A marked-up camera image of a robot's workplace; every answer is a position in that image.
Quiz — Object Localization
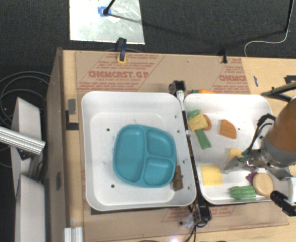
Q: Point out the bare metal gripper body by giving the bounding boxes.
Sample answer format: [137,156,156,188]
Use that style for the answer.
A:
[246,149,275,169]

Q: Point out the yellow wedge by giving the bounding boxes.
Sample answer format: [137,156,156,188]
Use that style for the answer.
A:
[228,148,244,162]

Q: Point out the purple grapes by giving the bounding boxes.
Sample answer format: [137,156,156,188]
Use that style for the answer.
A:
[246,172,258,184]

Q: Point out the yellow cheese slice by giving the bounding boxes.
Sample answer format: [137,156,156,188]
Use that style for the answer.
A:
[200,164,224,187]

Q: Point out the tan round biscuit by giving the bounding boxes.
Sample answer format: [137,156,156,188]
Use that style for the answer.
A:
[253,172,274,196]

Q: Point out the green ridged vegetable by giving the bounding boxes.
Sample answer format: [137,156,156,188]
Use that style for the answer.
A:
[229,185,257,200]

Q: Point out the orange bread slice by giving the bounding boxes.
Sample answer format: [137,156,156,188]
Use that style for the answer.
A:
[219,119,238,140]

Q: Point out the thin black and white rod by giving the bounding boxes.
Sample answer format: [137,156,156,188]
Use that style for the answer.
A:
[176,90,205,208]

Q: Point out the orange sausage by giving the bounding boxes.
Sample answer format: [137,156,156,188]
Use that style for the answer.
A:
[202,114,212,132]

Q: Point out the white plastic tray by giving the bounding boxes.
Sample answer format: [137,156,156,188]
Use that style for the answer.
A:
[183,92,294,206]
[81,91,198,212]

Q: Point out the yellow ravioli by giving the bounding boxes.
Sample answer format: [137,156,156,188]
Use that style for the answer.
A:
[188,113,207,132]

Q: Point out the brown chocolate bar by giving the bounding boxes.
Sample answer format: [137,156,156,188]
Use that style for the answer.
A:
[172,165,184,192]

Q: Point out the green leafy vegetable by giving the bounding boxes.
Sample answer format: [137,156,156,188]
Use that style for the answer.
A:
[186,109,202,120]

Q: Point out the orange carrot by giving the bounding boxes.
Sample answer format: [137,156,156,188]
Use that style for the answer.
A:
[191,88,218,95]

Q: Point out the blue divided plate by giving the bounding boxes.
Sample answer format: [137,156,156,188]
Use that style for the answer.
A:
[112,124,177,189]

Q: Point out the brown cardboard board red print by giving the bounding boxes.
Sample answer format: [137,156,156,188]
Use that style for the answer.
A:
[75,51,290,231]

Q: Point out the black cylinder on white bracket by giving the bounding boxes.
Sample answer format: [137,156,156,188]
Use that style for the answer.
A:
[269,176,296,217]

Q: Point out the black block with thin wires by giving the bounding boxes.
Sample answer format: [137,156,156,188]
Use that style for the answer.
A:
[169,80,187,96]
[192,202,212,224]

